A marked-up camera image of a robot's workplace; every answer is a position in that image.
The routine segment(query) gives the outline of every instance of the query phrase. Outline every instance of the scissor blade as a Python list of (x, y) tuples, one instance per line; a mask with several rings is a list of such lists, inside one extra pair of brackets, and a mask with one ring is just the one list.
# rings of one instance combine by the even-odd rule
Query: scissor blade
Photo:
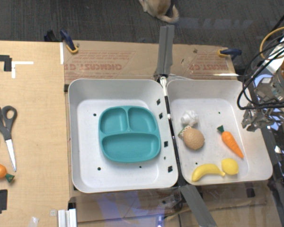
[(13, 165), (14, 171), (16, 171), (16, 159), (15, 159), (13, 141), (10, 139), (10, 140), (6, 140), (5, 142), (6, 142), (6, 145), (8, 146), (9, 157)]

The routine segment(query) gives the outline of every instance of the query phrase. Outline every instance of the teal divided plate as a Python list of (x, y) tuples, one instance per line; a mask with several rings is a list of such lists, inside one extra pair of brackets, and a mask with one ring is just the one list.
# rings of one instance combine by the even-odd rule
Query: teal divided plate
[(154, 115), (138, 106), (106, 109), (99, 119), (99, 139), (104, 155), (116, 162), (147, 161), (156, 157), (161, 147)]

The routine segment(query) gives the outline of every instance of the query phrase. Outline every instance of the brown egg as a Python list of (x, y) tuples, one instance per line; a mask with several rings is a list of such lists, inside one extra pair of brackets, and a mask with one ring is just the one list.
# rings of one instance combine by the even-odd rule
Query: brown egg
[(184, 131), (183, 140), (187, 147), (196, 150), (204, 145), (205, 139), (201, 131), (194, 128), (189, 128)]

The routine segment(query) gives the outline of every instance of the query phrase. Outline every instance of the yellow cable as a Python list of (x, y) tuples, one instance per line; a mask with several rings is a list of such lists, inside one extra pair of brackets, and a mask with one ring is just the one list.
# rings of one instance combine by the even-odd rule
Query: yellow cable
[[(262, 43), (261, 43), (261, 45), (260, 45), (260, 52), (263, 50), (263, 44), (265, 43), (265, 41), (266, 41), (271, 35), (273, 35), (274, 33), (278, 32), (278, 31), (280, 31), (280, 30), (283, 30), (283, 29), (284, 29), (284, 27), (277, 28), (277, 29), (271, 31), (268, 35), (266, 35), (265, 38), (262, 40)], [(261, 55), (261, 57), (262, 57), (263, 59), (268, 60), (267, 58), (265, 58), (265, 56), (263, 55), (263, 53), (261, 53), (260, 55)], [(281, 56), (277, 57), (276, 59), (280, 59), (280, 58), (282, 58), (282, 57), (284, 57), (284, 55), (281, 55)]]

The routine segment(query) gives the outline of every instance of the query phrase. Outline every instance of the blue clamp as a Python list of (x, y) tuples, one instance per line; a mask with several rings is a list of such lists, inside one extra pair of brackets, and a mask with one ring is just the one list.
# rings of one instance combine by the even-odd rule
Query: blue clamp
[(61, 29), (61, 30), (60, 30), (60, 35), (61, 35), (62, 41), (65, 40), (65, 42), (66, 42), (66, 48), (67, 48), (72, 54), (77, 53), (77, 52), (78, 52), (78, 48), (77, 48), (77, 46), (74, 45), (72, 39), (70, 38), (70, 36), (69, 36), (68, 33), (66, 32), (66, 30)]
[(231, 59), (234, 60), (238, 55), (242, 55), (242, 50), (239, 49), (218, 50), (218, 56), (226, 57), (227, 55), (231, 55)]

